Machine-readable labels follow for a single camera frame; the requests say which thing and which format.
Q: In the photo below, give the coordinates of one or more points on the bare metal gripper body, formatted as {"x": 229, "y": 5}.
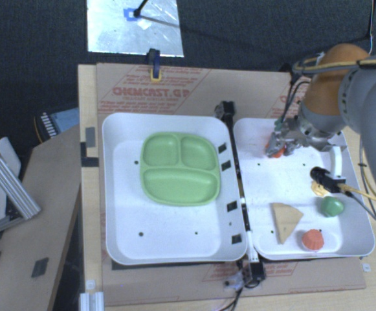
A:
{"x": 296, "y": 134}

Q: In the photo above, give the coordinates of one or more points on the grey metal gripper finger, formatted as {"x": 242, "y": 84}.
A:
{"x": 290, "y": 148}
{"x": 272, "y": 144}

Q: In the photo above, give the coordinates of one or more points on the orange toy carrot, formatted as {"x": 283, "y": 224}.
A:
{"x": 277, "y": 153}

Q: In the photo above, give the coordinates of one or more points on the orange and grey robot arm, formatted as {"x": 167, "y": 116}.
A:
{"x": 369, "y": 96}

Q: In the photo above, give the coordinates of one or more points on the white plastic tray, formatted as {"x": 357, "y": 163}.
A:
{"x": 284, "y": 186}
{"x": 174, "y": 225}

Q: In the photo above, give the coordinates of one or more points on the thin black and white rod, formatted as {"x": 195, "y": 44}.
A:
{"x": 239, "y": 180}

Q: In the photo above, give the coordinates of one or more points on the yellow toy food piece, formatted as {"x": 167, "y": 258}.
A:
{"x": 317, "y": 190}

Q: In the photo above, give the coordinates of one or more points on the tan pizza slice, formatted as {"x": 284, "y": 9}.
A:
{"x": 284, "y": 219}

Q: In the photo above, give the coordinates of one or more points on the green toy pepper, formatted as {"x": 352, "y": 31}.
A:
{"x": 331, "y": 206}

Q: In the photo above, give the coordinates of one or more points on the orange ribbed toy cupcake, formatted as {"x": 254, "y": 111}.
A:
{"x": 312, "y": 239}

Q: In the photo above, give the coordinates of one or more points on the green divided plate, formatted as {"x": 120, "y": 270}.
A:
{"x": 179, "y": 170}

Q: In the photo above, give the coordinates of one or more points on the brown cardboard board, red print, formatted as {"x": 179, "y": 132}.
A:
{"x": 187, "y": 86}

